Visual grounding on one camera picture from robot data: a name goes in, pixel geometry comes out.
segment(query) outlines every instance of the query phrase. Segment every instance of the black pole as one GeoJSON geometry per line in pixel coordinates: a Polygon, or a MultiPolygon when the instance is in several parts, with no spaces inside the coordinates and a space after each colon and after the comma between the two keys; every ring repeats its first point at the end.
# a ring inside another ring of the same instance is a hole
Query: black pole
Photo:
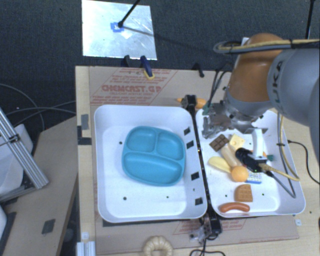
{"type": "Polygon", "coordinates": [[[118,27],[122,28],[124,26],[124,22],[126,21],[126,19],[129,17],[129,15],[132,13],[132,11],[136,8],[136,6],[139,4],[141,0],[136,0],[135,3],[132,5],[132,7],[130,8],[130,10],[127,12],[127,14],[123,17],[123,19],[121,21],[118,22],[118,27]]]}
{"type": "Polygon", "coordinates": [[[308,22],[306,24],[306,31],[305,31],[305,37],[304,37],[305,39],[309,39],[309,35],[310,35],[310,25],[311,25],[312,12],[314,9],[314,2],[315,2],[315,0],[310,0],[308,22]]]}

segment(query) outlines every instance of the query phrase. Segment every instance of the beige ring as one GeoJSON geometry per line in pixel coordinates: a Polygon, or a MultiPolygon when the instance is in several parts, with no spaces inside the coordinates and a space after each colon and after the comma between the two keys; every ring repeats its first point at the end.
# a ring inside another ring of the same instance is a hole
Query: beige ring
{"type": "Polygon", "coordinates": [[[168,242],[163,236],[153,236],[145,244],[143,252],[145,256],[152,256],[152,252],[156,250],[163,250],[165,256],[172,256],[174,249],[170,242],[168,242]]]}

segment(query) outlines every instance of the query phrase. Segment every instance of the dark floor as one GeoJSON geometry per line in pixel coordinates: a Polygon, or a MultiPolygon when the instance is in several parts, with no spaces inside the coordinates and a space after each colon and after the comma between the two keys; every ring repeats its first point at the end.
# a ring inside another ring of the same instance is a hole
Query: dark floor
{"type": "MultiPolygon", "coordinates": [[[[140,4],[151,9],[158,58],[151,61],[152,67],[191,69],[198,62],[204,70],[214,70],[235,60],[213,52],[220,41],[239,41],[260,32],[303,39],[310,0],[142,0],[140,4]]],[[[310,38],[320,37],[319,21],[320,1],[316,0],[310,38]]],[[[39,107],[75,100],[75,66],[120,66],[119,59],[82,55],[80,0],[2,0],[0,31],[0,83],[23,91],[39,107]]],[[[7,114],[33,105],[17,91],[0,86],[0,107],[7,114]]],[[[75,104],[64,109],[75,111],[75,104]]],[[[32,113],[8,117],[16,124],[32,113]]],[[[44,112],[44,126],[52,127],[71,116],[44,112]]],[[[42,130],[40,117],[24,124],[36,140],[42,130]]]]}

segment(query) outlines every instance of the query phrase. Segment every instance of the toy sausage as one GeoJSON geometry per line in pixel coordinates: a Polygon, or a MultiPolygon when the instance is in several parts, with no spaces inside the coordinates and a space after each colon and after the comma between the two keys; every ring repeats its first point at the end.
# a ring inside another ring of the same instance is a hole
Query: toy sausage
{"type": "Polygon", "coordinates": [[[242,202],[227,202],[220,205],[220,212],[226,213],[230,210],[240,210],[243,212],[249,212],[250,206],[242,202]]]}

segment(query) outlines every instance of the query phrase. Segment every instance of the blue divided plate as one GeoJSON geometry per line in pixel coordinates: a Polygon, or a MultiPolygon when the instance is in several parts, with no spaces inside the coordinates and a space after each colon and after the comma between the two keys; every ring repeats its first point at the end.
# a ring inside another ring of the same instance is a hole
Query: blue divided plate
{"type": "Polygon", "coordinates": [[[185,161],[185,145],[170,131],[138,126],[125,139],[122,168],[137,181],[172,186],[182,178],[185,161]]]}

